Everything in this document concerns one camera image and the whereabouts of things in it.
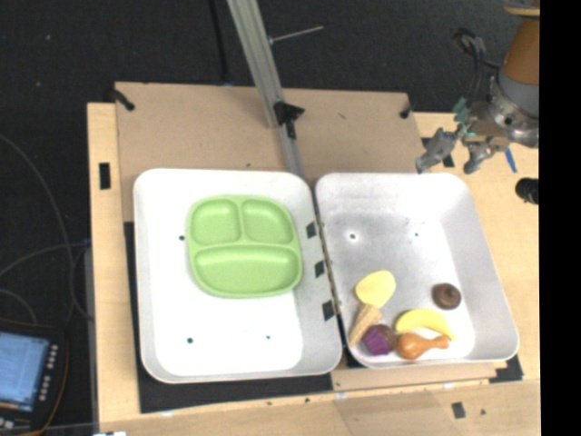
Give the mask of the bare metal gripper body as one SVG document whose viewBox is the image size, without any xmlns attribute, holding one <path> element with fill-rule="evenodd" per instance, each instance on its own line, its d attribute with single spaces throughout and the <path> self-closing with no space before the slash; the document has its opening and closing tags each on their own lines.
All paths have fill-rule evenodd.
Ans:
<svg viewBox="0 0 581 436">
<path fill-rule="evenodd" d="M 511 144 L 537 149 L 537 119 L 525 114 L 512 103 L 474 103 L 463 122 L 462 142 L 483 144 L 489 149 L 506 149 Z"/>
</svg>

